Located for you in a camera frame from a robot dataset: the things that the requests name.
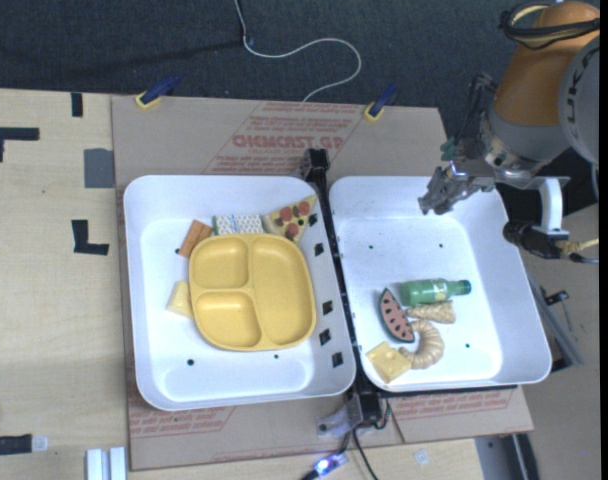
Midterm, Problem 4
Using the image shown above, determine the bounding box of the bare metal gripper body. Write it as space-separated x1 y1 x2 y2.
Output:
451 137 541 193

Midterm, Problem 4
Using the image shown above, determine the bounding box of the green bottle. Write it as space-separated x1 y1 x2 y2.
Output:
398 277 473 307

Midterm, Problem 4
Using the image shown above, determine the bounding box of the small beige bread piece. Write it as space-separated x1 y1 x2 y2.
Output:
406 300 457 325

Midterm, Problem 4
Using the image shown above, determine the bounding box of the thin black rod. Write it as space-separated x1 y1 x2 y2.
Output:
313 165 369 394

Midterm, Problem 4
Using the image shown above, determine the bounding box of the white plastic tray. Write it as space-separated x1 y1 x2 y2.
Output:
328 174 554 394
122 173 358 412

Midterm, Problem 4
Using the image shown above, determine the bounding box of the watermelon slice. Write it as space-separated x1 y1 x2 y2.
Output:
377 287 417 344

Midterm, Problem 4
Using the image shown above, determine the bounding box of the pizza slice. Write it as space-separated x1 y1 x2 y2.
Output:
261 194 319 243

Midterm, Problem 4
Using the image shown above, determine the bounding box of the beige curved croissant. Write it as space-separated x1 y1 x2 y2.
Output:
397 318 445 371

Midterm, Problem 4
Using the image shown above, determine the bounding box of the yellow cheese wedge with holes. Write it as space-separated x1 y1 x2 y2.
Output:
365 340 414 385

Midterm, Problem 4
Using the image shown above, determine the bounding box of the white patterned packet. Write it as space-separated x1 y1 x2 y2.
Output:
211 213 265 237

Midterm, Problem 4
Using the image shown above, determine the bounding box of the yellow divided plate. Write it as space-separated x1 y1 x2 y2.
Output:
187 232 318 353

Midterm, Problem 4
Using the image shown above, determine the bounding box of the orange biscuit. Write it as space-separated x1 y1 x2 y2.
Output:
177 219 215 260

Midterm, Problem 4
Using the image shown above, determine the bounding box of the brown cardboard board, red print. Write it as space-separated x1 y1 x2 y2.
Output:
110 95 536 472

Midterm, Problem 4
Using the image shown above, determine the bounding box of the pale yellow cheese wedge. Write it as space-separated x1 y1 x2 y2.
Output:
165 280 194 319

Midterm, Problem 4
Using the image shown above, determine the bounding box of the black cylinder on white bracket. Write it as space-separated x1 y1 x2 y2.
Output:
502 175 571 261

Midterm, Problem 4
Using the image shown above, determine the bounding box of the black block with thin wires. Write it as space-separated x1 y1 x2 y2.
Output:
298 148 331 183
350 389 386 428

